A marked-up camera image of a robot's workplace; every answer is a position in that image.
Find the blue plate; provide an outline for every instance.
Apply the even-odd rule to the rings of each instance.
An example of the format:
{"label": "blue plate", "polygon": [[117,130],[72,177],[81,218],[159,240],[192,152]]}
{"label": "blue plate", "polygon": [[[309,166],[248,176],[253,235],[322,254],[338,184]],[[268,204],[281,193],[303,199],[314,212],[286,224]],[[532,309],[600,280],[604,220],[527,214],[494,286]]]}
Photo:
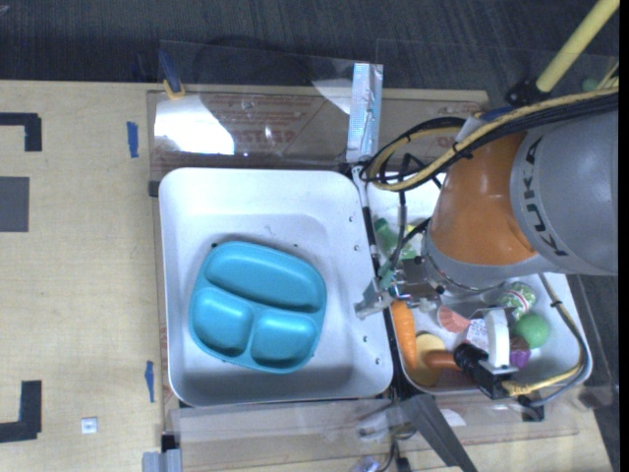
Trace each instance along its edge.
{"label": "blue plate", "polygon": [[325,316],[325,282],[310,264],[254,243],[230,241],[201,265],[190,332],[226,362],[284,374],[315,353]]}

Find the toy sink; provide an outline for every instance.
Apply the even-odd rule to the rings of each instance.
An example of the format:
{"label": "toy sink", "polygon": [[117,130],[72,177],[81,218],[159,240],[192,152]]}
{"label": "toy sink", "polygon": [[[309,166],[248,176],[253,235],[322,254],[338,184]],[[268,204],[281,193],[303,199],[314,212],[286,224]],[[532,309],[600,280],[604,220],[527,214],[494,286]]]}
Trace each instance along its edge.
{"label": "toy sink", "polygon": [[[354,313],[373,269],[358,191],[349,179],[331,171],[179,168],[160,184],[159,209],[169,378],[183,402],[209,406],[362,398],[387,389],[393,367],[383,315],[360,320]],[[238,365],[209,354],[195,340],[190,306],[201,267],[213,250],[232,242],[282,252],[322,277],[322,323],[313,329],[318,334],[313,351],[304,350],[294,364],[289,362],[298,369],[272,369],[277,365],[264,360],[267,369],[252,369],[247,362]],[[217,306],[210,297],[209,306]],[[247,309],[257,317],[256,307]],[[272,323],[262,320],[258,330],[266,331]],[[300,322],[289,318],[286,323]],[[242,334],[237,353],[246,353],[248,334]],[[259,359],[259,350],[252,348],[252,357]]]}

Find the carrot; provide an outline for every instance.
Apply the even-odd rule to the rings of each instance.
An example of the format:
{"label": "carrot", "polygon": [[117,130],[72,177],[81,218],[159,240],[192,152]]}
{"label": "carrot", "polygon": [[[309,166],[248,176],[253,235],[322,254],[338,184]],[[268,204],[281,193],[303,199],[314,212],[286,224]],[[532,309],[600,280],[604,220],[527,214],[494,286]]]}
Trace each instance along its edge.
{"label": "carrot", "polygon": [[393,301],[391,303],[391,315],[397,344],[400,347],[404,363],[409,370],[415,371],[418,364],[413,312],[404,301]]}

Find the wooden table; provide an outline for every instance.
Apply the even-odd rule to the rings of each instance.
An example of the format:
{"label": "wooden table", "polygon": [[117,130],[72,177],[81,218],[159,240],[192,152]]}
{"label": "wooden table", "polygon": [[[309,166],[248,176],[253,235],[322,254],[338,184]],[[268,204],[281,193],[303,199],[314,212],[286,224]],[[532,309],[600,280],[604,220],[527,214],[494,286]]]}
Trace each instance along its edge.
{"label": "wooden table", "polygon": [[[0,423],[42,382],[36,440],[0,443],[0,470],[141,470],[164,425],[146,94],[155,85],[0,82],[0,112],[42,119],[43,150],[0,126],[0,176],[29,177],[29,232],[0,232]],[[131,158],[127,122],[138,125]],[[144,378],[154,366],[155,400]],[[82,419],[98,420],[82,433]],[[576,435],[468,445],[481,470],[610,470],[592,412]],[[432,450],[414,469],[442,469]],[[349,470],[355,458],[263,470]]]}

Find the sink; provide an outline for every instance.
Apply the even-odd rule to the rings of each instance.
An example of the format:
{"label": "sink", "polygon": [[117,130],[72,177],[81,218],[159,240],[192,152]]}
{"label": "sink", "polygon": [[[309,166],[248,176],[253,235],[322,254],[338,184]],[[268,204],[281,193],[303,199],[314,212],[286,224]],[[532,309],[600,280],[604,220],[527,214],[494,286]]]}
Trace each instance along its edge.
{"label": "sink", "polygon": [[[373,277],[354,184],[331,171],[180,168],[159,187],[171,386],[192,406],[378,395],[393,376],[382,314],[356,318]],[[216,245],[256,243],[310,263],[327,305],[314,355],[288,374],[208,355],[193,340],[189,307]]]}

